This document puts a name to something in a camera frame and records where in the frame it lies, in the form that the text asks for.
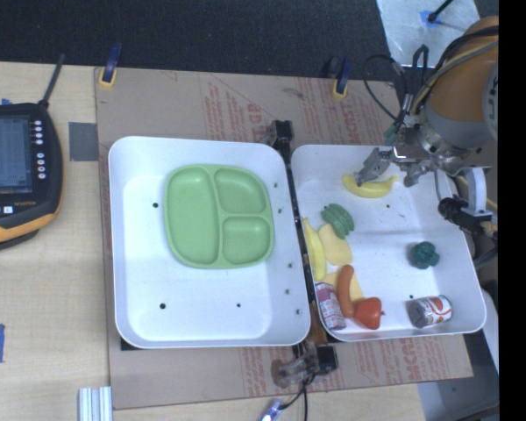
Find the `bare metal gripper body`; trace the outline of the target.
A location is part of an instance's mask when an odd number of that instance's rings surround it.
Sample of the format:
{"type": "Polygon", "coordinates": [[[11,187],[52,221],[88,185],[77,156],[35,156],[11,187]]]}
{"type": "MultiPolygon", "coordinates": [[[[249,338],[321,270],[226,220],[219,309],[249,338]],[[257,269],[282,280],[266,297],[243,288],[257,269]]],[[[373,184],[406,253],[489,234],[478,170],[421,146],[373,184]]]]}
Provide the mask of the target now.
{"type": "Polygon", "coordinates": [[[400,129],[392,156],[399,164],[457,173],[469,154],[469,150],[452,145],[430,126],[413,125],[400,129]]]}

